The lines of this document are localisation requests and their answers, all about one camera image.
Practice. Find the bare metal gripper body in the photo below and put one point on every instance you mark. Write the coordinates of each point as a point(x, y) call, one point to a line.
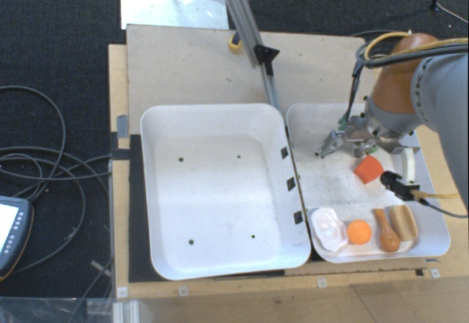
point(361, 131)

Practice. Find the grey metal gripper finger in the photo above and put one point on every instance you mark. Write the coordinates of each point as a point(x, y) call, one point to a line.
point(331, 142)
point(358, 150)

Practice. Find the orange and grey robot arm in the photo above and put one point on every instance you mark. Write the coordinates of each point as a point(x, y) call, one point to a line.
point(436, 87)

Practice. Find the orange block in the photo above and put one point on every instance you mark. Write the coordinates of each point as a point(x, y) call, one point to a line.
point(368, 169)

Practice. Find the white plastic tray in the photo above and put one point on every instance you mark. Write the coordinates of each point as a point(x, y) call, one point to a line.
point(216, 197)
point(329, 186)

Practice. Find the orange ball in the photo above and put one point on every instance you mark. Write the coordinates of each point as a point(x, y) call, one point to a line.
point(359, 232)

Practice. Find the white crumpled plastic cup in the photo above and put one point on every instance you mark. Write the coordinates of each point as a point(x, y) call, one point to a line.
point(329, 229)

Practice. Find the tan hot dog bun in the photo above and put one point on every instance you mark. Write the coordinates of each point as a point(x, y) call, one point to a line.
point(403, 222)

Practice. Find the brown toy drumstick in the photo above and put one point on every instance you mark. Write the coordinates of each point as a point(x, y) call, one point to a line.
point(387, 237)

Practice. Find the brown cardboard board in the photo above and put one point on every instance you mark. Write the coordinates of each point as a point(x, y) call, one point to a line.
point(190, 69)

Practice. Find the black cylinder on white bracket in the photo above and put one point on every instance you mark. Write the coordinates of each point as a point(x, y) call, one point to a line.
point(397, 184)

